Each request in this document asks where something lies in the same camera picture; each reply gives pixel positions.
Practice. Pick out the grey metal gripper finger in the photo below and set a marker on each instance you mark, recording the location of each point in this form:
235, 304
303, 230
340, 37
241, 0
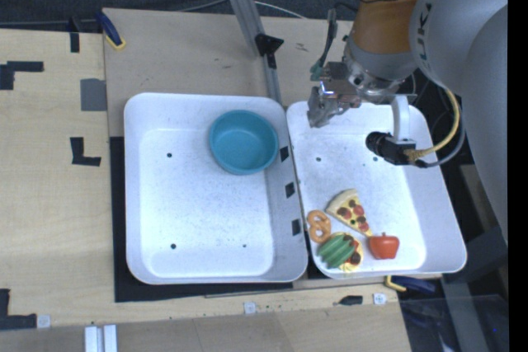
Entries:
315, 111
333, 110

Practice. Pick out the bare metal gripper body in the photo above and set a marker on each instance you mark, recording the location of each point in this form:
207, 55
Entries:
344, 88

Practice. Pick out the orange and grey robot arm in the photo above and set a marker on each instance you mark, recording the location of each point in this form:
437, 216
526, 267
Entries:
462, 33

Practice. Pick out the white plastic tray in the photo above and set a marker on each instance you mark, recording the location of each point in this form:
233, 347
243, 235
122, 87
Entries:
354, 169
198, 210

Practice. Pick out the blue bowl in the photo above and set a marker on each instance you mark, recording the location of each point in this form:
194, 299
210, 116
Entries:
243, 144

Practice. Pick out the toy pizza slice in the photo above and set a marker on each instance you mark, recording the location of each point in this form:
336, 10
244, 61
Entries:
350, 210

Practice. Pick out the orange toy pretzel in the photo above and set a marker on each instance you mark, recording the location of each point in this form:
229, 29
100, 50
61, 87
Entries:
318, 235

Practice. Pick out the green ribbed toy vegetable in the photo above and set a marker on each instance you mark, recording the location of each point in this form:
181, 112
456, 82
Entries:
335, 250

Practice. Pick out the pale wood board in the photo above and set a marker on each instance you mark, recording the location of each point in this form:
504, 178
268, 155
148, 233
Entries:
185, 53

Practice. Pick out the red toy apple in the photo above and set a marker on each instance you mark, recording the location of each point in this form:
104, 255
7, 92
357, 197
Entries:
384, 247

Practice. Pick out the yellow toy pizza piece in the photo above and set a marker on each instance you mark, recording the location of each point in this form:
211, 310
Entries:
355, 258

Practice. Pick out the black cylinder on white bracket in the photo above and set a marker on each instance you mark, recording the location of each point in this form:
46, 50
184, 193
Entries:
387, 146

